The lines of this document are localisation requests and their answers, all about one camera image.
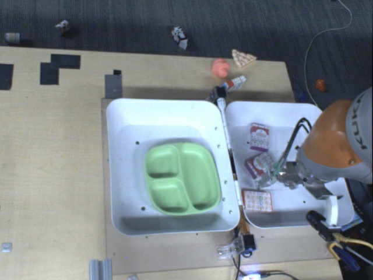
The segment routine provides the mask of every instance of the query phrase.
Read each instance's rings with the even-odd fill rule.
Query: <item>dark floor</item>
[[[318,37],[307,61],[309,87],[323,109],[372,85],[372,0],[341,1],[353,13],[351,26]],[[74,26],[65,37],[54,27],[62,19]],[[297,100],[306,91],[312,37],[348,21],[348,11],[331,0],[0,0],[1,33],[20,33],[25,46],[202,57],[230,57],[236,48],[285,61]],[[171,38],[178,25],[189,37],[187,51]],[[314,89],[317,78],[327,92]]]

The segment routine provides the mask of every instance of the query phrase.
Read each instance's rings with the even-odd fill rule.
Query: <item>green divided tray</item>
[[[171,143],[146,154],[145,179],[150,200],[167,215],[198,214],[220,201],[214,159],[202,145]]]

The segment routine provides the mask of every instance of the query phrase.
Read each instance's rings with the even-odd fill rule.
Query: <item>triangular object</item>
[[[239,52],[235,49],[232,50],[232,56],[233,56],[233,59],[234,59],[235,63],[237,64],[237,67],[239,67],[239,68],[242,68],[246,64],[249,64],[249,63],[256,60],[256,56],[253,56],[253,55],[250,55],[250,54],[245,54],[245,53]]]

